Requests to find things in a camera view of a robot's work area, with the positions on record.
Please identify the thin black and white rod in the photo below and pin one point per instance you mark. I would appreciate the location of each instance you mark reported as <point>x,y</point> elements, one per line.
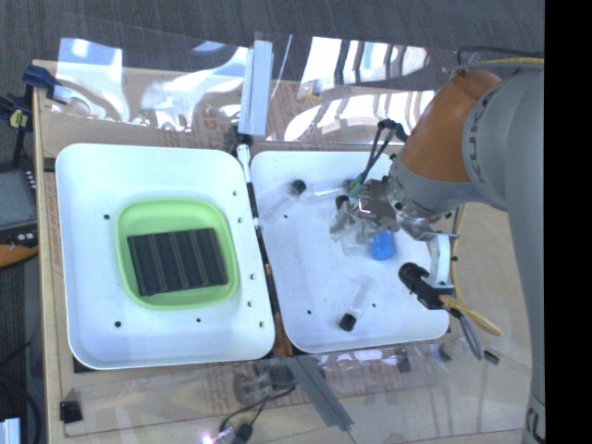
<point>255,222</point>

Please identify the white plastic tray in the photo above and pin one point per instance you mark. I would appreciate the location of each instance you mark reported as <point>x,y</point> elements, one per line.
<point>314,266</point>
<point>92,248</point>

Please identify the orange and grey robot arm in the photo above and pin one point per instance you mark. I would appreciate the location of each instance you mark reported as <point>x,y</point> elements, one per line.
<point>504,155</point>

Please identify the clear bottle with black cap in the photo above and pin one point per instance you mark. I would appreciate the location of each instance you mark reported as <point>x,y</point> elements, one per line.
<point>326,191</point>
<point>355,301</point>
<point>279,199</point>

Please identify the black cylinder on white bracket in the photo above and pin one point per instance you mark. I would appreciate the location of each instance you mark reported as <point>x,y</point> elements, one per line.
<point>423,282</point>

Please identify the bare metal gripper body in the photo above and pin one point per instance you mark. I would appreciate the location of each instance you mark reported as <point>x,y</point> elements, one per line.
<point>377,204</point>

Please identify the clear bottle with blue cap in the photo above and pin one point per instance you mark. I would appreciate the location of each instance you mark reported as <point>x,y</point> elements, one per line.
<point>382,246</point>

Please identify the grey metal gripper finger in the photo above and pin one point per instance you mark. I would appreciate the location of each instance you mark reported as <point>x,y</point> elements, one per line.
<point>364,229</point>
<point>341,225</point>

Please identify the black ribbed rectangular block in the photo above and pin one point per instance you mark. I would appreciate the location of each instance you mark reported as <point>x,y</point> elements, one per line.
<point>178,262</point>

